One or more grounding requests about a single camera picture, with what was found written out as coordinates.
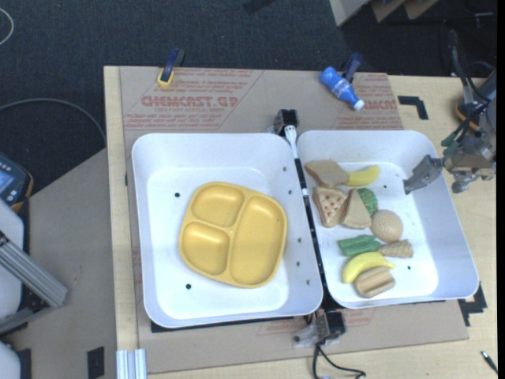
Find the black cable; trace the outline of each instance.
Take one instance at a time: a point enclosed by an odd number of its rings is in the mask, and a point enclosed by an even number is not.
[[[74,110],[78,110],[81,114],[85,115],[88,117],[93,124],[96,126],[100,134],[102,135],[103,143],[107,146],[107,138],[105,135],[105,132],[103,131],[102,127],[100,124],[94,119],[87,111],[85,111],[83,108],[77,106],[76,104],[69,103],[68,101],[64,101],[63,99],[54,99],[54,98],[32,98],[32,99],[23,99],[21,101],[15,101],[13,103],[9,103],[6,105],[2,105],[0,107],[0,112],[7,110],[12,107],[16,107],[19,105],[27,104],[27,103],[59,103],[62,105],[66,105],[68,107],[73,108]]]
[[[324,353],[324,351],[321,349],[321,345],[323,344],[323,341],[319,342],[316,344],[315,348],[314,348],[314,356],[312,358],[312,373],[314,375],[314,379],[319,379],[319,377],[317,376],[317,357],[319,356],[319,354],[321,354],[324,359],[327,360],[327,362],[333,366],[334,368],[338,369],[338,370],[345,370],[346,372],[353,372],[353,373],[356,373],[357,376],[355,377],[355,379],[359,379],[360,377],[366,377],[366,373],[363,372],[362,370],[355,370],[355,369],[351,369],[351,368],[344,368],[343,366],[338,366],[337,364],[335,364],[333,361],[331,361],[328,356]]]

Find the white cable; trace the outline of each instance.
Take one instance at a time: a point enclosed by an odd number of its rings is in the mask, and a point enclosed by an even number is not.
[[[7,34],[7,36],[6,36],[4,39],[2,39],[2,40],[0,41],[0,46],[1,46],[1,45],[3,45],[5,42],[7,42],[7,41],[9,40],[10,36],[13,34],[13,32],[14,32],[14,20],[13,20],[13,18],[10,16],[10,14],[9,14],[9,13],[7,13],[7,12],[6,12],[6,11],[5,11],[2,7],[0,7],[0,12],[4,13],[4,14],[7,16],[7,18],[9,19],[9,21],[10,21],[10,31],[9,31],[9,33]]]

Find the black fabric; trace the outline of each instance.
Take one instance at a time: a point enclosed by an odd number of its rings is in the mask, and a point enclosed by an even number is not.
[[[340,28],[329,0],[0,0],[0,8],[15,21],[0,45],[0,106],[63,99],[102,126],[103,67],[163,67],[174,46],[187,67],[343,69],[359,52],[359,71],[446,76],[440,31],[454,24],[469,62],[496,64],[496,17],[468,17],[496,13],[497,0],[440,0],[421,23],[400,7],[379,24],[366,5]],[[8,32],[0,13],[0,41]],[[34,192],[101,148],[95,126],[61,104],[0,111],[0,150],[33,174]]]

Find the round beige toy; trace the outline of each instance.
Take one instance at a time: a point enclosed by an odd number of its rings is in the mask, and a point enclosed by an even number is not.
[[[396,242],[402,237],[403,223],[393,211],[379,209],[372,215],[370,230],[383,242]]]

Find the wooden table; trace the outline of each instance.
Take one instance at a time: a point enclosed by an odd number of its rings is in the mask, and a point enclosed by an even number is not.
[[[395,96],[419,96],[429,120],[420,120],[415,107],[398,104],[405,129],[423,133],[442,155],[440,142],[458,124],[454,102],[461,95],[458,79],[449,77],[389,77]],[[133,290],[132,254],[129,233],[128,195],[125,187],[125,149],[122,130],[122,96],[117,66],[104,69],[112,246],[114,253],[114,296],[118,350],[139,347]],[[450,185],[452,177],[444,174]],[[487,351],[498,364],[497,283],[496,283],[496,180],[474,182],[469,190],[451,194],[462,228],[473,254],[487,301],[483,313],[470,316],[469,339],[451,343],[426,344],[334,356],[340,366],[364,370],[368,377],[395,379],[406,377],[472,378],[496,374],[482,358]],[[155,379],[187,378],[292,378],[312,377],[312,358],[292,358],[205,370],[149,375]],[[321,359],[318,374],[349,377],[335,371]]]

